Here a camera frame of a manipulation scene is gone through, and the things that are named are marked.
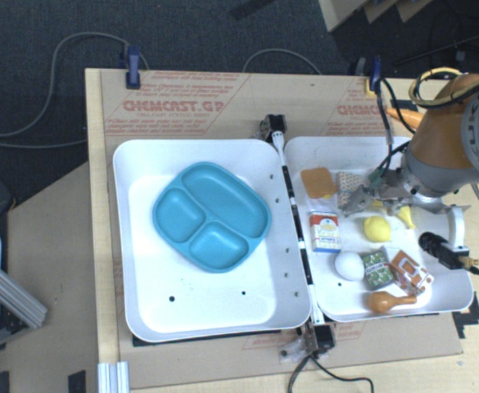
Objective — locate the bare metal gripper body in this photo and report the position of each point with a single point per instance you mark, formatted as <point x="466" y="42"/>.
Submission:
<point x="390" y="191"/>

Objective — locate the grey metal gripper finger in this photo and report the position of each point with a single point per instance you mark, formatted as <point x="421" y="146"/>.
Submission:
<point x="392" y="209"/>
<point x="355" y="201"/>

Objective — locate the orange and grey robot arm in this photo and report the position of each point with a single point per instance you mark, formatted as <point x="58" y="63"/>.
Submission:
<point x="439" y="137"/>

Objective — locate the yellow banana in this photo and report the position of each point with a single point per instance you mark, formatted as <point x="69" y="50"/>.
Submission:
<point x="407" y="217"/>

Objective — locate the white patterned carton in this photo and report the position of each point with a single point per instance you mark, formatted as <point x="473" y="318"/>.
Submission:
<point x="346" y="186"/>

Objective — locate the yellow lemon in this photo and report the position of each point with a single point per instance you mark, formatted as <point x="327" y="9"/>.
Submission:
<point x="377" y="228"/>

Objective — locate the orange toast slice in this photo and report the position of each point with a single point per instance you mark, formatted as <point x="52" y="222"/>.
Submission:
<point x="317" y="182"/>

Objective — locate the red and white carton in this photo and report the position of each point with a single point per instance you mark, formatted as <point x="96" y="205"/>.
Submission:
<point x="325" y="231"/>

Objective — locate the green and white carton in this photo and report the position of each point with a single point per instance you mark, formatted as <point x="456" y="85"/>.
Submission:
<point x="377" y="270"/>

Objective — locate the thin black and white rod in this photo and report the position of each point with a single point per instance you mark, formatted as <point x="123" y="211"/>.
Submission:
<point x="292" y="203"/>

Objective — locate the white egg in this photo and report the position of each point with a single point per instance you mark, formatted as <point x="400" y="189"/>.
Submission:
<point x="349" y="266"/>

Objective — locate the orange and white packet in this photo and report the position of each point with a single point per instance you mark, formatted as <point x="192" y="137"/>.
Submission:
<point x="409" y="272"/>

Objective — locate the orange carrot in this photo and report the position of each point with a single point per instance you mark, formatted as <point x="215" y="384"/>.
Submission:
<point x="407" y="117"/>

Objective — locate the orange chicken drumstick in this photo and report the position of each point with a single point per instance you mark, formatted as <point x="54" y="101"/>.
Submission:
<point x="384" y="302"/>

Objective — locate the white plastic tray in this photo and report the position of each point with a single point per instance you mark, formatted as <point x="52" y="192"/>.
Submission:
<point x="206" y="301"/>
<point x="448" y="297"/>

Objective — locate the blue divided plate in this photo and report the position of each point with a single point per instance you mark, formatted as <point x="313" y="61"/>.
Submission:
<point x="212" y="215"/>

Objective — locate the brown cardboard board red print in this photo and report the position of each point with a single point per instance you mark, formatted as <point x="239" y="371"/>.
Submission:
<point x="222" y="96"/>

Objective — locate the black cylinder on white bracket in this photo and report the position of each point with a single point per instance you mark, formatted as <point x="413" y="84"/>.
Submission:
<point x="439" y="246"/>

